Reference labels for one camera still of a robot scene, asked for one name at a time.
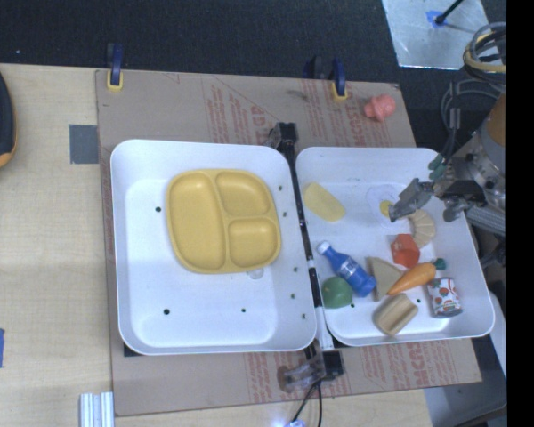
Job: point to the thin black and white rod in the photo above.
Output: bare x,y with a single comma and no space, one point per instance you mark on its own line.
313,278

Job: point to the blue bottle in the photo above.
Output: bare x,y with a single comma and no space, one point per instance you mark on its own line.
349,269

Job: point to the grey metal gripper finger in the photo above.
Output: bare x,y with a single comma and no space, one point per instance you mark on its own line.
409,200
456,209

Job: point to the brown cardboard board red print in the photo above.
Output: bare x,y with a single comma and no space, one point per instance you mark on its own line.
182,105

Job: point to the beige sandwich wedge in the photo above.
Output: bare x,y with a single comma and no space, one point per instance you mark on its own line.
382,274

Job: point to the orange carrot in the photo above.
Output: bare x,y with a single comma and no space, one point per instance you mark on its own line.
416,276

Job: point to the beige bread bun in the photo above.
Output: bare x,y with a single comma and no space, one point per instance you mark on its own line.
395,314

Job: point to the yellow divided plate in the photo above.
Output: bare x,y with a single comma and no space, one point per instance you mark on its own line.
196,220

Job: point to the beige croissant toy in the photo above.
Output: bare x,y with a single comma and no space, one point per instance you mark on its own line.
423,229

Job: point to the pink toy figure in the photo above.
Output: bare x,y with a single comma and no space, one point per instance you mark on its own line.
379,106

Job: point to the white fried egg toy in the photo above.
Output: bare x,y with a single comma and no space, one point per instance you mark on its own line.
379,196

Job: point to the small can with tomato print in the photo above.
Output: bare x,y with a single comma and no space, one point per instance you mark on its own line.
445,298

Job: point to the green pear toy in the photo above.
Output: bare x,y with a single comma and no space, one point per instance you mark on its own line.
336,292

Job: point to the pale yellow cheese wedge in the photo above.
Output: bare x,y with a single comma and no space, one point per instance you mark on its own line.
322,203

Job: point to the white plastic tray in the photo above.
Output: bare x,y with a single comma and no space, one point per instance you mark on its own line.
204,309
360,167

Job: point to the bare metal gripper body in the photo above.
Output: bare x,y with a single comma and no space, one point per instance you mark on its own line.
465,187

